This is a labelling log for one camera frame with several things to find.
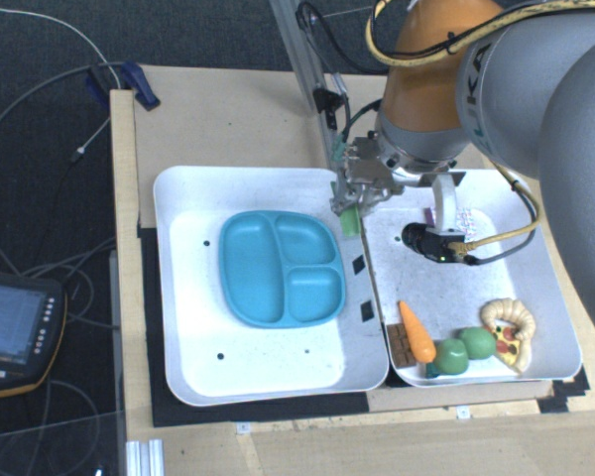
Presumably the brown chocolate bar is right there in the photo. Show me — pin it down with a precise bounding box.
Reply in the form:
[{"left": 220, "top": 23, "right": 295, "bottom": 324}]
[{"left": 386, "top": 322, "right": 418, "bottom": 370}]

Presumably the beige croissant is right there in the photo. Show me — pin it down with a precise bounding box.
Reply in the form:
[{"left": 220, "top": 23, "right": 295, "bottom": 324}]
[{"left": 479, "top": 297, "right": 537, "bottom": 341}]

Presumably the yellow pizza slice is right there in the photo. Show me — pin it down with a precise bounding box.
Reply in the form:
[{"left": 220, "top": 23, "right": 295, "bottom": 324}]
[{"left": 490, "top": 320, "right": 534, "bottom": 375}]

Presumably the light green block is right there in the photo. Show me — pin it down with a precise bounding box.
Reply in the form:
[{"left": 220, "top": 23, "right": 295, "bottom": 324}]
[{"left": 340, "top": 206, "right": 362, "bottom": 240}]

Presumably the blue divided plate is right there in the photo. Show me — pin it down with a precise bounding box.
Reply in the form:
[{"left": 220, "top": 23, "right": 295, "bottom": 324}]
[{"left": 217, "top": 209, "right": 348, "bottom": 330}]

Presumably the orange carrot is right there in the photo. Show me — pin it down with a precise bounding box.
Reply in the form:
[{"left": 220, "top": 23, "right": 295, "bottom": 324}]
[{"left": 398, "top": 299, "right": 437, "bottom": 365}]

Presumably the white packet with coloured print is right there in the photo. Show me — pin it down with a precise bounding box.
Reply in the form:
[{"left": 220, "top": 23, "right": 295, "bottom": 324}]
[{"left": 454, "top": 206, "right": 479, "bottom": 244}]

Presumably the white plastic tray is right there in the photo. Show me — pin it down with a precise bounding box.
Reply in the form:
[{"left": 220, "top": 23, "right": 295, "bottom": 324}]
[
  {"left": 360, "top": 166, "right": 584, "bottom": 389},
  {"left": 152, "top": 165, "right": 391, "bottom": 409}
]

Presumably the brown cardboard board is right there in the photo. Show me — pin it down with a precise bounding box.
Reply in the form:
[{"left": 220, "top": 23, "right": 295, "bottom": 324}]
[{"left": 132, "top": 63, "right": 554, "bottom": 413}]

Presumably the black block with thin wires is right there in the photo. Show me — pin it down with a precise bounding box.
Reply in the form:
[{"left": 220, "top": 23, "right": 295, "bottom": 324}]
[{"left": 311, "top": 85, "right": 339, "bottom": 132}]

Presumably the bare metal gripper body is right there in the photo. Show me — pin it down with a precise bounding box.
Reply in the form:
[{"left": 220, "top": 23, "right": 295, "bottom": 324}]
[{"left": 343, "top": 135, "right": 460, "bottom": 198}]

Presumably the green round toy fruit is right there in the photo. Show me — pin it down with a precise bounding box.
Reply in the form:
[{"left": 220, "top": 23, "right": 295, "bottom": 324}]
[
  {"left": 457, "top": 325, "right": 498, "bottom": 361},
  {"left": 424, "top": 338, "right": 472, "bottom": 380}
]

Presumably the black cylinder on white bracket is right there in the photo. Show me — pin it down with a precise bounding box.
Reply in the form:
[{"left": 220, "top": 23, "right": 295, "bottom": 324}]
[{"left": 401, "top": 170, "right": 468, "bottom": 266}]

